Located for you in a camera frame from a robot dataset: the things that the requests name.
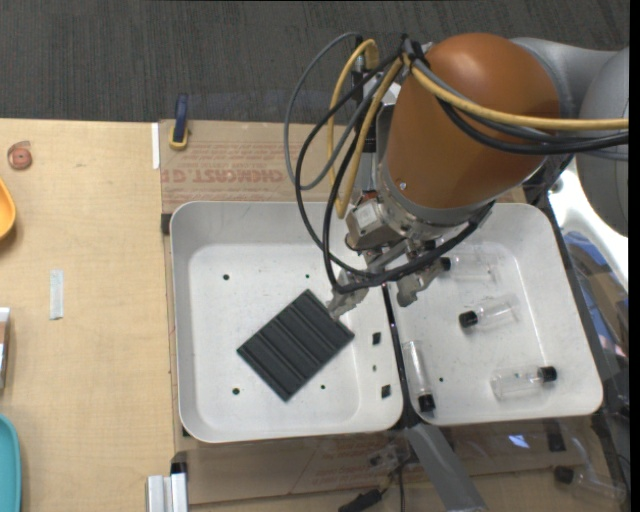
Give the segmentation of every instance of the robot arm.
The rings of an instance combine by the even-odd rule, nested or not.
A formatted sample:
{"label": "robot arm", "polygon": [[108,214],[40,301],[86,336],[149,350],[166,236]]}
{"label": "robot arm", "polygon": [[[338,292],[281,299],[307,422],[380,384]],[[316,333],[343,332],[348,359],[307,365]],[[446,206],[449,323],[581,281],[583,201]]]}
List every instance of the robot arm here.
{"label": "robot arm", "polygon": [[[413,302],[447,270],[446,252],[549,154],[589,152],[580,155],[580,167],[615,167],[597,174],[616,185],[618,201],[607,197],[596,209],[626,197],[626,174],[620,176],[628,144],[628,49],[594,52],[491,34],[451,37],[424,57],[415,47],[403,43],[408,73],[397,96],[385,94],[380,105],[374,103],[382,95],[374,97],[375,144],[351,180],[360,188],[347,187],[346,243],[363,255],[366,271],[347,269],[336,278],[325,249],[335,316],[389,280],[398,284],[401,305]],[[582,120],[574,119],[578,114]],[[616,122],[621,118],[626,124]],[[369,126],[362,130],[369,133]],[[399,259],[406,263],[385,270]]]}

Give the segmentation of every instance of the small vial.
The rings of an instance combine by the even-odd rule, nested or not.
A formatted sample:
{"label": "small vial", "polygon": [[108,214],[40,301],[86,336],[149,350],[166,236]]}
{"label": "small vial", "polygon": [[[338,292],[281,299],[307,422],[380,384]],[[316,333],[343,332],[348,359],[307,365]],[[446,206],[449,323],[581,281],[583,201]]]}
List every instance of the small vial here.
{"label": "small vial", "polygon": [[490,383],[498,400],[511,395],[541,391],[543,384],[553,382],[558,373],[553,366],[520,366],[496,370],[491,375]]}
{"label": "small vial", "polygon": [[498,257],[477,246],[448,255],[449,275],[456,279],[495,279]]}
{"label": "small vial", "polygon": [[601,500],[621,504],[627,498],[627,489],[605,475],[599,475],[586,468],[557,466],[553,476],[559,485],[567,487],[574,497],[589,501]]}
{"label": "small vial", "polygon": [[433,400],[431,383],[427,378],[426,368],[422,361],[422,354],[415,341],[407,341],[402,345],[402,359],[409,383],[409,390],[418,400],[422,412],[431,412],[436,408]]}
{"label": "small vial", "polygon": [[518,298],[515,295],[487,299],[475,308],[460,313],[458,320],[463,329],[469,327],[492,327],[518,319]]}

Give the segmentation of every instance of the wooden table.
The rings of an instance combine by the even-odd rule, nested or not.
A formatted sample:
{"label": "wooden table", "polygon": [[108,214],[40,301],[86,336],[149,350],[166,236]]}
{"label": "wooden table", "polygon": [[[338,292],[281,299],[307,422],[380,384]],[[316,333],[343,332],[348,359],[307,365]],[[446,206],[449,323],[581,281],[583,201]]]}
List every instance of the wooden table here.
{"label": "wooden table", "polygon": [[[0,242],[0,306],[12,316],[0,412],[20,438],[22,510],[144,511],[147,476],[166,475],[175,453],[151,125],[0,120],[0,151],[21,140],[31,141],[33,165],[14,171],[0,161],[18,212]],[[50,320],[54,269],[64,272],[64,316]],[[604,467],[597,439],[587,440]],[[602,510],[574,503],[549,471],[474,481],[493,511]],[[356,494],[193,508],[325,511]],[[398,510],[397,497],[392,489],[370,510]],[[428,485],[409,486],[407,500],[408,510],[442,509]]]}

